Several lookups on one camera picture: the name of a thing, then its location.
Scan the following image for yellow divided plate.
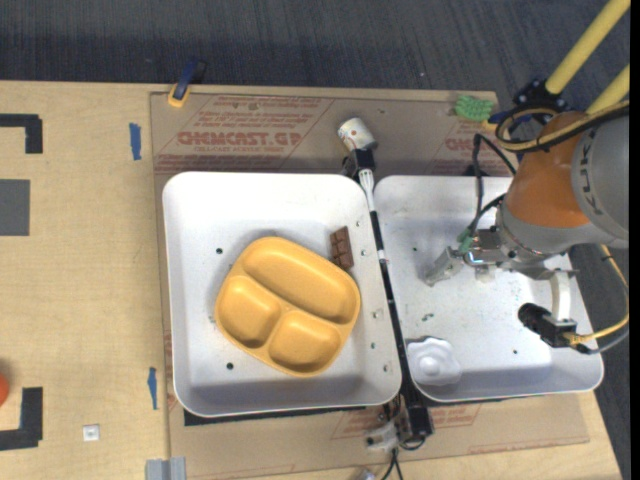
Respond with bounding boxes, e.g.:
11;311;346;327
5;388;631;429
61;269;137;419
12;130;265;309
213;236;362;378

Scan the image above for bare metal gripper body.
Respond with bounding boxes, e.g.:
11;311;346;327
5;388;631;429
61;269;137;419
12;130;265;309
461;227;572;280

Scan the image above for white plastic tray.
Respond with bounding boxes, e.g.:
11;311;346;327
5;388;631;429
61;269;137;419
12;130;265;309
372;174;605;403
161;170;404;418

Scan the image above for thin black and white rod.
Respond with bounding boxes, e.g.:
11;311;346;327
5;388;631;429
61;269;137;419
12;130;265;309
357;167;419;409

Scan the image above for black cylinder on white bracket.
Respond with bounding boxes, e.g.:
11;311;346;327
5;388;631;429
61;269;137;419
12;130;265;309
517;270;579;349

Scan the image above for brown cardboard board, red print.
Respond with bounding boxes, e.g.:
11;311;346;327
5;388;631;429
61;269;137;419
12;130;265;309
149;90;592;475

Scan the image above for brown chocolate bar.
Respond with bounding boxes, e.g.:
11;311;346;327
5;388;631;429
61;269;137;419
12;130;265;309
329;226;356;270

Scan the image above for green grapes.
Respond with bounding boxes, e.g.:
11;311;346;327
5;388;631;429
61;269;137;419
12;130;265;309
453;94;494;122

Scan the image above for small white printed cup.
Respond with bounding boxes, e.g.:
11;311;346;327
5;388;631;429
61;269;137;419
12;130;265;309
337;116;378;152

